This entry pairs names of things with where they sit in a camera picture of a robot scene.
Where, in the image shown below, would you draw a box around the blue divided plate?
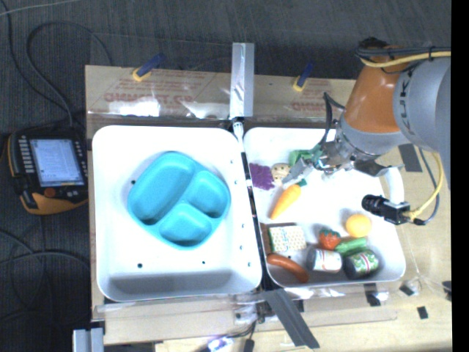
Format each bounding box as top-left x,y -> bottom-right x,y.
126,150 -> 232,250

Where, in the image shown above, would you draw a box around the purple grapes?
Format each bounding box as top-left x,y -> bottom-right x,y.
248,162 -> 276,192

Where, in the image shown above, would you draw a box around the yellow orange fruit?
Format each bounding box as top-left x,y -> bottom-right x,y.
344,213 -> 373,239

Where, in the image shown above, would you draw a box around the white plastic tray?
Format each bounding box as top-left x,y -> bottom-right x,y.
91,124 -> 264,304
242,126 -> 407,290

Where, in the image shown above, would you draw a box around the red strawberry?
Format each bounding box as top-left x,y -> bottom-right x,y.
317,227 -> 342,252

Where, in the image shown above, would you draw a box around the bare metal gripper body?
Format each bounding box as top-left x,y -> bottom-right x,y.
315,140 -> 357,174

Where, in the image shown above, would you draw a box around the black cylinder on white bracket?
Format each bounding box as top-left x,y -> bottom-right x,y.
361,166 -> 412,227

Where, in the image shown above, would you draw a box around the brown cardboard board, red print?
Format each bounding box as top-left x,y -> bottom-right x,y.
84,64 -> 422,345

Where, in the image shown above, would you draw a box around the green labelled can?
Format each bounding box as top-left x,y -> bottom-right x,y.
343,248 -> 380,281

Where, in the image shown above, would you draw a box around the orange carrot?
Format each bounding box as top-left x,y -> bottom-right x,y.
269,178 -> 309,221

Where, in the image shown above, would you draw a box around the green broccoli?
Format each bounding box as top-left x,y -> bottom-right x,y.
288,148 -> 312,167

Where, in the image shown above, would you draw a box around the green cucumber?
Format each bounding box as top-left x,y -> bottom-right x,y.
333,236 -> 369,258

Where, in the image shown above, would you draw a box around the orange sausage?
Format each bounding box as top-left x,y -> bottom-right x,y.
265,253 -> 310,284

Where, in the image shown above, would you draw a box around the white and yellow carton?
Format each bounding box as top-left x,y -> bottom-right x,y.
266,224 -> 308,254

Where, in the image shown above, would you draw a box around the white labelled can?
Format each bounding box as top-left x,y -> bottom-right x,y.
305,246 -> 344,274

